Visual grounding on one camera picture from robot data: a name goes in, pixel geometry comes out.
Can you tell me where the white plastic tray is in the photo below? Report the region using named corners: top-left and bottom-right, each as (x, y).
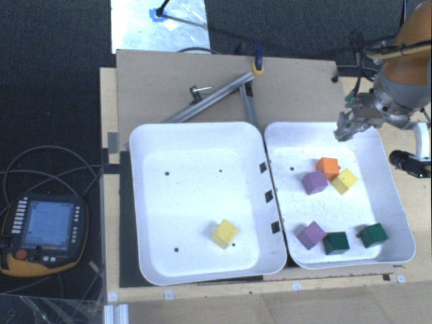
top-left (263, 121), bottom-right (416, 271)
top-left (129, 121), bottom-right (288, 287)

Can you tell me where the orange cube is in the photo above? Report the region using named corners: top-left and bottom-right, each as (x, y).
top-left (315, 157), bottom-right (340, 182)

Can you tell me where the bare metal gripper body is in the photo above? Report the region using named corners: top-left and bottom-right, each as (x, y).
top-left (349, 92), bottom-right (411, 132)

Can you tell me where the yellow cube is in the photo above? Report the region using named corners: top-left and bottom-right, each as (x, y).
top-left (210, 219), bottom-right (240, 250)
top-left (330, 167), bottom-right (359, 196)

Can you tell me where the purple cube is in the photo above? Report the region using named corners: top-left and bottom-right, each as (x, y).
top-left (296, 221), bottom-right (327, 250)
top-left (300, 170), bottom-right (329, 196)

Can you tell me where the brown cardboard board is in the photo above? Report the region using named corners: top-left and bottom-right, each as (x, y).
top-left (115, 49), bottom-right (403, 281)

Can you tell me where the black cylinder on white bracket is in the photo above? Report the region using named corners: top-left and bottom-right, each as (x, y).
top-left (389, 121), bottom-right (432, 179)

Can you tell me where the dark green cube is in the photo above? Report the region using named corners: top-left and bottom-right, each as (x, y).
top-left (322, 231), bottom-right (350, 257)
top-left (358, 223), bottom-right (389, 249)

